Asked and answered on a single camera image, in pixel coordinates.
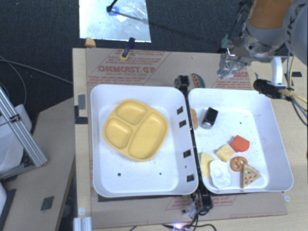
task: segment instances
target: toy food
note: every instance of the toy food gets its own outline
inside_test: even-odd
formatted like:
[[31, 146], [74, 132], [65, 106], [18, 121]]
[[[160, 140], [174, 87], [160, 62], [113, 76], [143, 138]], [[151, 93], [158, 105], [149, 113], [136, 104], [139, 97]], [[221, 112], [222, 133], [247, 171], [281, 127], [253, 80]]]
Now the toy food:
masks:
[[249, 148], [250, 142], [239, 135], [236, 135], [230, 146], [236, 152], [244, 152]]
[[220, 160], [210, 163], [210, 174], [215, 187], [218, 189], [231, 185], [231, 176], [228, 172], [227, 164]]
[[201, 126], [204, 129], [211, 129], [215, 123], [218, 111], [209, 107], [202, 119]]
[[197, 113], [194, 109], [191, 109], [191, 113], [192, 113], [193, 128], [196, 130], [198, 128]]
[[227, 162], [230, 157], [234, 154], [234, 151], [231, 150], [226, 144], [221, 146], [216, 152], [216, 156], [218, 156], [222, 161]]
[[168, 120], [157, 110], [137, 100], [124, 100], [109, 115], [103, 136], [118, 152], [136, 161], [155, 156], [167, 134]]
[[230, 167], [233, 171], [241, 171], [244, 164], [248, 164], [247, 159], [242, 156], [236, 156], [231, 159]]
[[210, 162], [212, 162], [214, 158], [212, 158], [209, 154], [202, 152], [200, 154], [200, 167], [201, 173], [203, 177], [210, 176]]
[[248, 186], [250, 183], [254, 182], [260, 177], [261, 175], [259, 174], [259, 171], [257, 171], [255, 168], [251, 167], [248, 164], [244, 164], [242, 169], [241, 188]]

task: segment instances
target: yellow object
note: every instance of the yellow object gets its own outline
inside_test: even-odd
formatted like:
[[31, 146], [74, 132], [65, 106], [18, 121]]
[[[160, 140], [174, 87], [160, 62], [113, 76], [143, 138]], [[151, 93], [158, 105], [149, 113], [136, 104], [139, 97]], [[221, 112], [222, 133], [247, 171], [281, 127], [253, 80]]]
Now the yellow object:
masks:
[[221, 159], [221, 161], [227, 162], [234, 154], [234, 151], [225, 144], [221, 146], [215, 154]]
[[127, 53], [126, 57], [123, 57], [123, 53], [124, 53], [124, 50], [120, 54], [120, 59], [122, 61], [126, 61], [128, 59], [128, 57], [129, 57], [129, 55], [130, 55], [130, 52]]
[[152, 159], [169, 130], [167, 119], [137, 100], [124, 100], [109, 115], [103, 136], [114, 149], [136, 161]]
[[207, 153], [201, 153], [200, 154], [200, 167], [203, 177], [209, 177], [210, 176], [210, 162], [212, 162], [214, 158], [212, 158]]
[[[292, 79], [291, 79], [291, 75], [292, 75], [292, 67], [293, 67], [293, 61], [294, 61], [294, 57], [292, 57], [292, 61], [291, 61], [291, 64], [290, 64], [290, 68], [289, 68], [289, 83], [292, 83]], [[295, 94], [293, 92], [293, 90], [288, 90], [288, 89], [284, 89], [284, 90], [280, 90], [279, 91], [282, 96], [291, 96], [293, 99], [295, 98], [298, 98], [299, 100], [303, 101], [305, 104], [307, 104], [307, 99]]]
[[281, 28], [285, 14], [295, 0], [254, 0], [249, 23], [259, 29]]

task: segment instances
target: yellow divided plate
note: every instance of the yellow divided plate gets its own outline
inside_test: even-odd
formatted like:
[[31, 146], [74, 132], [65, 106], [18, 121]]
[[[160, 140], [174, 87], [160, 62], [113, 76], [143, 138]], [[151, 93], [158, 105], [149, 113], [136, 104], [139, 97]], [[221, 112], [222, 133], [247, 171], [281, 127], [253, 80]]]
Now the yellow divided plate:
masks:
[[137, 100], [127, 99], [108, 117], [103, 136], [118, 152], [136, 161], [148, 161], [162, 146], [168, 130], [168, 121], [160, 112]]

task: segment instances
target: black cable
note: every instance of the black cable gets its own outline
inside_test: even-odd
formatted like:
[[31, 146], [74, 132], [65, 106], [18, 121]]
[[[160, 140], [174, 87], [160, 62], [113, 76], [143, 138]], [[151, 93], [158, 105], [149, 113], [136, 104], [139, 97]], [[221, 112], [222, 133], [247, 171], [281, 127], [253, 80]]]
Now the black cable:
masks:
[[202, 213], [202, 211], [200, 211], [199, 215], [200, 215], [200, 216], [205, 216], [207, 213], [208, 213], [208, 210], [205, 211], [204, 213]]
[[136, 228], [137, 226], [135, 226], [135, 227], [132, 227], [129, 231], [133, 231], [135, 228]]
[[240, 18], [241, 18], [241, 16], [242, 16], [242, 13], [243, 13], [243, 12], [249, 13], [248, 10], [242, 9], [246, 4], [247, 4], [248, 7], [251, 7], [251, 4], [252, 4], [251, 0], [243, 0], [243, 1], [241, 1], [241, 2], [239, 3], [239, 8], [238, 8], [237, 13], [236, 13], [236, 18], [235, 18], [235, 20], [234, 20], [234, 22], [233, 22], [233, 25], [232, 25], [232, 27], [231, 27], [229, 33], [228, 33], [228, 39], [230, 39], [231, 34], [232, 34], [232, 32], [233, 32], [233, 30], [234, 30], [234, 28], [235, 28], [235, 25], [239, 22], [239, 20], [240, 20]]
[[213, 228], [214, 231], [217, 231], [217, 229], [215, 228], [214, 225], [212, 224], [204, 224], [204, 225], [199, 225], [199, 226], [195, 226], [196, 228], [203, 228], [203, 227], [207, 227], [207, 226], [210, 226]]
[[298, 104], [298, 102], [296, 102], [294, 99], [291, 100], [291, 103], [293, 105], [293, 108], [298, 116], [298, 118], [301, 120], [301, 122], [307, 127], [307, 123], [304, 121], [304, 119], [301, 117], [301, 115], [299, 114], [296, 106], [302, 111], [302, 113], [305, 115], [306, 119], [307, 119], [307, 114], [305, 113], [305, 111], [303, 110], [303, 108]]
[[26, 102], [27, 102], [27, 88], [26, 88], [26, 85], [25, 85], [25, 82], [24, 82], [24, 79], [21, 77], [20, 73], [16, 70], [16, 68], [14, 68], [14, 66], [8, 62], [4, 57], [0, 56], [0, 61], [3, 60], [4, 62], [6, 62], [10, 67], [11, 69], [18, 75], [21, 83], [23, 84], [23, 87], [24, 87], [24, 92], [25, 92], [25, 99], [24, 99], [24, 103], [23, 105], [25, 106], [26, 105]]
[[4, 59], [0, 59], [0, 62], [11, 63], [11, 64], [15, 64], [15, 65], [18, 65], [18, 66], [21, 66], [21, 67], [25, 67], [25, 68], [28, 68], [28, 69], [37, 71], [37, 72], [39, 72], [39, 73], [41, 73], [41, 74], [45, 74], [45, 75], [48, 75], [48, 76], [50, 76], [50, 77], [56, 78], [56, 79], [58, 79], [58, 80], [64, 81], [64, 82], [66, 82], [66, 83], [73, 84], [73, 83], [72, 83], [71, 81], [69, 81], [69, 80], [63, 79], [63, 78], [58, 77], [58, 76], [56, 76], [56, 75], [47, 73], [47, 72], [45, 72], [45, 71], [39, 70], [39, 69], [37, 69], [37, 68], [33, 68], [33, 67], [28, 66], [28, 65], [25, 65], [25, 64], [20, 64], [20, 63], [17, 63], [17, 62], [13, 62], [13, 61], [9, 61], [9, 60], [4, 60]]
[[191, 225], [191, 227], [194, 227], [193, 231], [195, 231], [198, 226], [198, 220], [199, 220], [199, 215], [197, 215], [197, 218], [196, 218], [196, 225], [193, 225], [193, 224]]
[[164, 226], [165, 228], [168, 228], [168, 229], [173, 229], [173, 226], [171, 226], [171, 225], [162, 224], [162, 226]]

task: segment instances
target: wire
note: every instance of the wire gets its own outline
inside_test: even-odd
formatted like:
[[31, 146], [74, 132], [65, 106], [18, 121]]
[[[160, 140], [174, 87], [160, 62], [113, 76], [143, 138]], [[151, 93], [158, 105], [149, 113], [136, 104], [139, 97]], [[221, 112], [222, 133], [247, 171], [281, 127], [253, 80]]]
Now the wire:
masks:
[[20, 73], [16, 70], [16, 68], [14, 68], [14, 66], [10, 62], [8, 62], [3, 56], [0, 56], [0, 58], [1, 58], [0, 61], [3, 60], [4, 62], [6, 62], [11, 67], [11, 69], [18, 75], [21, 83], [23, 84], [24, 92], [25, 92], [25, 99], [24, 99], [23, 105], [25, 106], [26, 102], [27, 102], [27, 88], [26, 88], [24, 79], [21, 77]]
[[165, 228], [168, 228], [168, 229], [173, 229], [173, 226], [171, 226], [171, 225], [162, 224], [162, 226], [164, 226]]
[[296, 106], [302, 111], [302, 113], [304, 114], [304, 116], [307, 119], [307, 113], [305, 113], [305, 111], [303, 110], [303, 108], [298, 104], [298, 102], [296, 102], [294, 99], [291, 100], [291, 103], [293, 105], [293, 108], [298, 116], [298, 118], [301, 120], [301, 122], [307, 127], [307, 123], [304, 121], [304, 119], [302, 118], [302, 116], [299, 114]]
[[135, 228], [136, 228], [137, 226], [135, 226], [135, 227], [132, 227], [129, 231], [133, 231]]
[[198, 226], [195, 226], [197, 228], [203, 228], [203, 227], [207, 227], [207, 226], [210, 226], [213, 228], [214, 231], [217, 231], [217, 229], [215, 228], [215, 226], [213, 224], [204, 224], [204, 225], [198, 225]]
[[237, 10], [236, 18], [235, 18], [235, 20], [234, 20], [234, 22], [233, 22], [233, 25], [232, 25], [232, 27], [231, 27], [229, 33], [228, 33], [228, 39], [230, 39], [231, 34], [232, 34], [232, 32], [233, 32], [233, 30], [234, 30], [234, 28], [235, 28], [235, 25], [240, 21], [243, 12], [249, 13], [248, 10], [243, 9], [243, 7], [244, 7], [246, 4], [247, 4], [248, 7], [251, 7], [251, 0], [242, 0], [242, 1], [239, 3], [239, 8], [238, 8], [238, 10]]
[[290, 72], [290, 51], [288, 51], [288, 56], [287, 56], [287, 85], [288, 85], [288, 89], [291, 88], [291, 72]]
[[208, 212], [209, 212], [209, 210], [206, 210], [204, 213], [202, 213], [202, 211], [200, 211], [199, 215], [200, 216], [205, 216]]
[[8, 98], [10, 98], [9, 91], [6, 89], [5, 85], [3, 85], [3, 84], [0, 82], [0, 86], [2, 87], [2, 89], [4, 90], [4, 92], [6, 93], [6, 95], [8, 96]]
[[73, 84], [73, 83], [72, 83], [71, 81], [69, 81], [69, 80], [63, 79], [63, 78], [58, 77], [58, 76], [56, 76], [56, 75], [47, 73], [47, 72], [45, 72], [45, 71], [39, 70], [39, 69], [37, 69], [37, 68], [33, 68], [33, 67], [28, 66], [28, 65], [25, 65], [25, 64], [20, 64], [20, 63], [17, 63], [17, 62], [13, 62], [13, 61], [9, 61], [9, 60], [4, 60], [4, 59], [0, 59], [0, 62], [11, 63], [11, 64], [15, 64], [15, 65], [18, 65], [18, 66], [21, 66], [21, 67], [25, 67], [25, 68], [31, 69], [31, 70], [33, 70], [33, 71], [37, 71], [37, 72], [39, 72], [39, 73], [41, 73], [41, 74], [45, 74], [45, 75], [48, 75], [48, 76], [50, 76], [50, 77], [56, 78], [56, 79], [58, 79], [58, 80], [64, 81], [64, 82], [66, 82], [66, 83], [68, 83], [68, 84]]
[[301, 114], [299, 113], [298, 109], [302, 112], [302, 114], [306, 117], [307, 119], [307, 109], [302, 107], [296, 100], [295, 98], [303, 101], [304, 103], [307, 104], [307, 99], [293, 93], [293, 90], [291, 89], [291, 83], [292, 83], [292, 67], [293, 67], [293, 62], [294, 62], [294, 57], [292, 57], [291, 64], [290, 64], [290, 51], [288, 51], [288, 57], [287, 57], [287, 85], [288, 89], [282, 91], [282, 95], [285, 97], [290, 97], [290, 101], [292, 103], [292, 106], [300, 119], [300, 121], [307, 127], [307, 122], [304, 121], [302, 118]]
[[199, 215], [197, 215], [197, 218], [196, 218], [196, 225], [194, 226], [193, 223], [191, 224], [191, 227], [193, 227], [193, 231], [195, 231], [198, 226], [198, 220], [199, 220]]

